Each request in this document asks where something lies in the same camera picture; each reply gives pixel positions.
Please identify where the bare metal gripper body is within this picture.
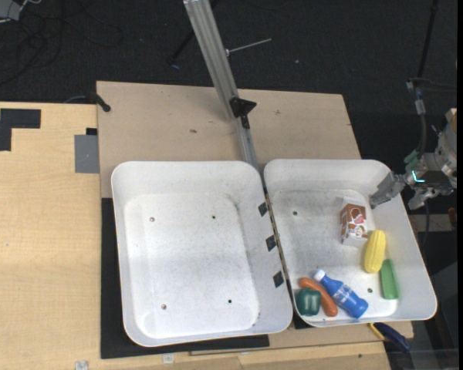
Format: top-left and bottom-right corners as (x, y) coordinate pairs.
(403, 151), (458, 197)

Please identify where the brown and white carton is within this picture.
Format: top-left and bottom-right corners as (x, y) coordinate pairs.
(339, 197), (372, 248)

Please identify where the yellow corn cob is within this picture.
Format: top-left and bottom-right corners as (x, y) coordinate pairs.
(363, 229), (387, 274)

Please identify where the white plastic tray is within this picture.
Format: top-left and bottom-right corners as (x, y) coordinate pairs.
(262, 158), (438, 328)
(110, 160), (294, 348)

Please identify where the light green cucumber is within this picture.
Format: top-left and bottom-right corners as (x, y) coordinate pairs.
(379, 259), (401, 301)

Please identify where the blue plastic bottle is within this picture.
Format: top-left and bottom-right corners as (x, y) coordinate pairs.
(313, 268), (370, 320)

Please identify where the orange sausage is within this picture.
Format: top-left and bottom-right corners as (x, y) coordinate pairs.
(299, 277), (340, 318)

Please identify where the green bell pepper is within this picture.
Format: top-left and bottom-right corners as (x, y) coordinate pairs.
(295, 288), (323, 317)

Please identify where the brown cardboard board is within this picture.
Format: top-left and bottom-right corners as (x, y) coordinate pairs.
(96, 81), (414, 357)

